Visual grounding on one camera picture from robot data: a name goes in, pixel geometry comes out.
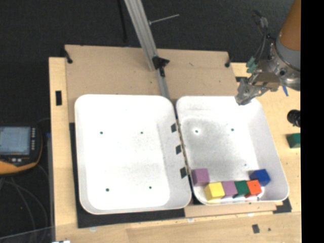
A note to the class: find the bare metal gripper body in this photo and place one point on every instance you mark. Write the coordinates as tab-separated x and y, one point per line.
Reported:
277	71

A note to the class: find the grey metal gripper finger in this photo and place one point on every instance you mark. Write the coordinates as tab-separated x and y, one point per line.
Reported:
257	92
242	92

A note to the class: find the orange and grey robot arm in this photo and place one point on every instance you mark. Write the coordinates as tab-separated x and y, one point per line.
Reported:
291	32

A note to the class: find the white plastic tray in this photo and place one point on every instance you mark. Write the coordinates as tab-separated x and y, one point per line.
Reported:
227	148
126	156

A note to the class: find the green cube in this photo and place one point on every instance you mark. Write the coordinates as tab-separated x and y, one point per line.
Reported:
294	140
241	187

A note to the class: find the blue cube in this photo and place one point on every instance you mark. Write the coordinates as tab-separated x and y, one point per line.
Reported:
260	176

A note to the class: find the purple cube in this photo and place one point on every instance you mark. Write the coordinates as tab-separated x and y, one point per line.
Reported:
200	176
229	187

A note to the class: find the orange cube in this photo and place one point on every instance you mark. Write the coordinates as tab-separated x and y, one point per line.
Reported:
254	187

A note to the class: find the yellow cube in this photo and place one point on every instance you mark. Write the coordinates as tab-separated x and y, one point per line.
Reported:
214	191

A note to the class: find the brown cardboard board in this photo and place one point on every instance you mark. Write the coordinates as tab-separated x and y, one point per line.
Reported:
114	72

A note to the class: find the black cylinder on white bracket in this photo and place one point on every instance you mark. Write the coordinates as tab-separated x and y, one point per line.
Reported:
294	118

